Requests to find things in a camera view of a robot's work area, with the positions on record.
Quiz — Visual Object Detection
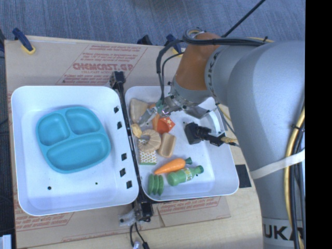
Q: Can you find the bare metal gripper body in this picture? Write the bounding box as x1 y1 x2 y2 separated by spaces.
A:
155 94 212 117

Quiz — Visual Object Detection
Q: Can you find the beige bread wedge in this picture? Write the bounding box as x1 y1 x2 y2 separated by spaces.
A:
129 98 149 124

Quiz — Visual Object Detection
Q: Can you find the small beige biscuit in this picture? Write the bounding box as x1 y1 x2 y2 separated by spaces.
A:
131 123 143 139

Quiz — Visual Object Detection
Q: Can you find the orange carton with yellow star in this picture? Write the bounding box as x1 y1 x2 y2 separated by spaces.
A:
157 117 176 135

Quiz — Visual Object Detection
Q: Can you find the beige ridged doughnut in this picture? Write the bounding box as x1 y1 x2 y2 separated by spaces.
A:
137 129 162 152

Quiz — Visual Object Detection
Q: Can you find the beige bread bun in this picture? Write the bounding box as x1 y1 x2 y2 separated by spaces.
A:
158 133 177 158

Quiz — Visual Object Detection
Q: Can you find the thin black and white rod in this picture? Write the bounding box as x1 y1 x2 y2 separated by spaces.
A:
117 81 145 205

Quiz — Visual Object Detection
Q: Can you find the green and white patterned carton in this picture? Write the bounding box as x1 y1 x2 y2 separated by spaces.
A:
138 139 158 166

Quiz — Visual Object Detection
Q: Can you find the orange carrot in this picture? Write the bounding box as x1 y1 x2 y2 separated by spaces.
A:
154 157 193 175

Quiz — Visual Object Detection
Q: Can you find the green ribbed vegetable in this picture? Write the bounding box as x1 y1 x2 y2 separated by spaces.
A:
147 174 164 196

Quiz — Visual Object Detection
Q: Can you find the green bottle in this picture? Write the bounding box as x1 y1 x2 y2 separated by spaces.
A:
167 165 204 187

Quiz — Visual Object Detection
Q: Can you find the white plastic tray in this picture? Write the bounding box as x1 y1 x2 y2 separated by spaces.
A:
124 86 240 202
10 85 140 217

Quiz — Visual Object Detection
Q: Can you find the blue divided plate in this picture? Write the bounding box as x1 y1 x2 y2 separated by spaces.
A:
35 106 112 174

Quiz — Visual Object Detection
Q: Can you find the brown cardboard board red print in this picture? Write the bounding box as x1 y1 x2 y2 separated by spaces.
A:
4 35 232 249

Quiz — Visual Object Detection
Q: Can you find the black cylinder on white bracket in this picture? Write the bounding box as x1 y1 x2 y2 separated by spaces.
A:
184 109 226 147

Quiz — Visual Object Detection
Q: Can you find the black block with thin wires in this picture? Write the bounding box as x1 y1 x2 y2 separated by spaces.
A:
109 71 127 88
131 201 154 222

